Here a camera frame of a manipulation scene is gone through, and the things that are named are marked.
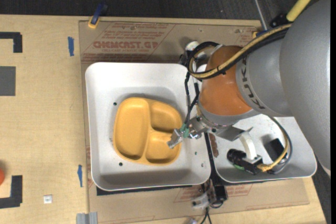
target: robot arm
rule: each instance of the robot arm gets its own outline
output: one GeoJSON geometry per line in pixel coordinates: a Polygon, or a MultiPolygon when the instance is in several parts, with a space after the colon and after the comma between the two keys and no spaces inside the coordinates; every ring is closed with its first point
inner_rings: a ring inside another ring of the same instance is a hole
{"type": "MultiPolygon", "coordinates": [[[[330,3],[321,0],[312,5],[284,38],[249,53],[224,74],[204,79],[200,115],[191,119],[190,132],[215,130],[217,136],[232,141],[241,132],[232,125],[241,119],[258,113],[293,116],[330,171],[330,3]]],[[[203,73],[215,72],[238,51],[235,46],[216,48],[203,73]]]]}

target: black connector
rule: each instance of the black connector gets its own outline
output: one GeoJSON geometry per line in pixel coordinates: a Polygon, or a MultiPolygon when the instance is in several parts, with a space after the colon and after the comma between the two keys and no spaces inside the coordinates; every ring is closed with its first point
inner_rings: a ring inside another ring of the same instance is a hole
{"type": "Polygon", "coordinates": [[[215,197],[216,197],[216,202],[224,202],[227,200],[227,192],[226,189],[223,185],[216,185],[214,186],[215,188],[215,197]]]}
{"type": "MultiPolygon", "coordinates": [[[[265,144],[265,149],[269,155],[269,157],[274,162],[283,152],[284,147],[282,143],[280,142],[279,138],[273,139],[272,141],[265,144]]],[[[287,153],[284,155],[282,159],[287,158],[287,153]]]]}
{"type": "Polygon", "coordinates": [[[280,25],[285,25],[289,23],[289,20],[287,20],[287,14],[280,13],[277,17],[275,17],[270,23],[269,26],[272,28],[278,27],[280,25]]]}
{"type": "Polygon", "coordinates": [[[257,165],[263,163],[261,156],[256,157],[255,159],[248,159],[244,151],[230,149],[226,155],[227,159],[232,162],[234,165],[242,167],[246,172],[256,175],[261,172],[257,165]]]}

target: wooden table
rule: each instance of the wooden table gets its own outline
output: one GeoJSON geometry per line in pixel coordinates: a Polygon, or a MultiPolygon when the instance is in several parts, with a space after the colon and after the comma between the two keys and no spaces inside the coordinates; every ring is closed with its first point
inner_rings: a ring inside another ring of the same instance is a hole
{"type": "MultiPolygon", "coordinates": [[[[23,202],[19,207],[0,209],[0,223],[76,223],[77,213],[90,211],[78,31],[78,21],[87,19],[0,15],[1,32],[23,35],[23,53],[13,53],[12,40],[0,39],[0,66],[16,67],[15,96],[0,96],[0,167],[7,176],[0,186],[0,198],[9,195],[10,176],[23,176],[23,202]],[[75,41],[72,57],[68,37],[75,41]],[[79,165],[83,187],[77,174],[79,165]],[[51,204],[44,203],[44,195],[52,195],[51,204]]],[[[118,21],[132,19],[118,18],[118,21]]],[[[176,19],[161,21],[170,23],[176,19]]],[[[244,21],[231,22],[239,25],[244,21]]],[[[216,214],[212,215],[212,221],[325,223],[312,179],[304,179],[304,184],[310,200],[308,205],[216,214]]],[[[185,223],[186,219],[150,223],[185,223]]]]}

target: metal bracket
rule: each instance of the metal bracket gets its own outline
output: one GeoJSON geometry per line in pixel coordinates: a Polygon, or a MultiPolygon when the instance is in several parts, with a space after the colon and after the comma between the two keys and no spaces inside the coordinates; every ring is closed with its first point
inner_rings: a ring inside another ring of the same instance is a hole
{"type": "Polygon", "coordinates": [[[174,129],[171,139],[167,142],[169,148],[174,148],[177,144],[180,144],[183,140],[183,133],[179,129],[174,129]]]}
{"type": "Polygon", "coordinates": [[[192,138],[200,138],[203,133],[208,132],[232,142],[245,133],[245,130],[235,128],[232,125],[221,126],[212,123],[203,115],[192,118],[190,124],[190,134],[192,138]]]}
{"type": "Polygon", "coordinates": [[[78,213],[76,216],[76,224],[98,224],[98,213],[78,213]]]}

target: wire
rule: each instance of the wire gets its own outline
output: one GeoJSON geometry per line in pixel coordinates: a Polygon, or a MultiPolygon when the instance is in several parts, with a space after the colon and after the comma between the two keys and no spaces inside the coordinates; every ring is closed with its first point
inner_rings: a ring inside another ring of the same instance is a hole
{"type": "Polygon", "coordinates": [[[208,209],[208,220],[209,220],[209,223],[212,224],[210,214],[209,214],[209,209],[208,209]]]}
{"type": "Polygon", "coordinates": [[[199,55],[202,51],[208,48],[214,48],[217,43],[214,42],[204,42],[197,46],[194,51],[192,51],[188,62],[187,67],[190,74],[195,77],[196,79],[210,79],[213,78],[219,74],[224,74],[226,70],[231,68],[233,65],[235,65],[237,62],[242,60],[244,57],[246,57],[251,52],[255,51],[258,48],[261,48],[262,46],[265,46],[273,41],[279,40],[284,38],[288,28],[291,26],[291,24],[281,25],[278,26],[272,30],[269,30],[265,33],[263,33],[260,36],[257,36],[253,40],[251,40],[244,48],[242,48],[239,52],[237,52],[235,55],[233,55],[229,60],[227,60],[225,63],[219,65],[218,67],[207,70],[204,72],[194,72],[193,71],[193,63],[195,62],[195,59],[197,58],[197,55],[199,55]]]}
{"type": "MultiPolygon", "coordinates": [[[[185,80],[184,80],[184,88],[185,88],[185,93],[186,93],[188,99],[190,98],[190,93],[189,93],[189,88],[188,88],[189,78],[190,78],[190,73],[187,72],[187,75],[185,76],[185,80]]],[[[200,94],[197,82],[194,83],[194,88],[195,88],[196,96],[195,96],[195,98],[194,98],[194,100],[192,101],[191,104],[189,104],[189,103],[187,104],[187,115],[186,115],[185,120],[184,120],[184,124],[186,125],[187,128],[188,128],[189,122],[190,122],[191,111],[192,111],[194,105],[197,103],[198,96],[200,94]]]]}
{"type": "Polygon", "coordinates": [[[199,223],[199,224],[203,224],[205,222],[206,218],[208,217],[208,214],[209,214],[209,207],[205,208],[204,218],[202,219],[201,223],[199,223]]]}
{"type": "MultiPolygon", "coordinates": [[[[277,123],[278,126],[281,126],[280,123],[276,120],[276,119],[272,119],[275,123],[277,123]]],[[[292,157],[292,153],[293,153],[293,144],[292,144],[292,140],[290,139],[290,136],[288,135],[288,133],[286,132],[286,130],[281,126],[281,128],[283,129],[287,139],[288,139],[288,143],[289,143],[289,148],[290,148],[290,151],[287,155],[287,158],[285,159],[285,162],[283,164],[279,164],[279,165],[282,165],[281,168],[277,169],[277,170],[269,170],[267,171],[267,173],[269,174],[272,174],[272,175],[276,175],[276,174],[279,174],[286,166],[287,164],[289,163],[291,157],[292,157]]]]}
{"type": "Polygon", "coordinates": [[[217,202],[214,202],[214,203],[210,204],[210,207],[214,208],[214,209],[217,209],[217,208],[221,207],[224,204],[224,202],[223,201],[220,202],[219,205],[215,205],[215,204],[217,204],[217,202]]]}
{"type": "Polygon", "coordinates": [[[285,138],[286,143],[285,143],[285,148],[283,149],[283,152],[280,154],[280,156],[273,163],[271,163],[271,164],[263,164],[262,163],[262,164],[257,165],[257,168],[259,168],[262,172],[266,172],[268,170],[271,170],[274,166],[276,166],[284,158],[285,154],[288,152],[288,146],[289,146],[289,140],[287,138],[289,136],[288,136],[286,130],[280,125],[280,123],[276,119],[274,119],[272,117],[269,117],[269,118],[280,128],[280,130],[283,134],[283,137],[285,138]]]}

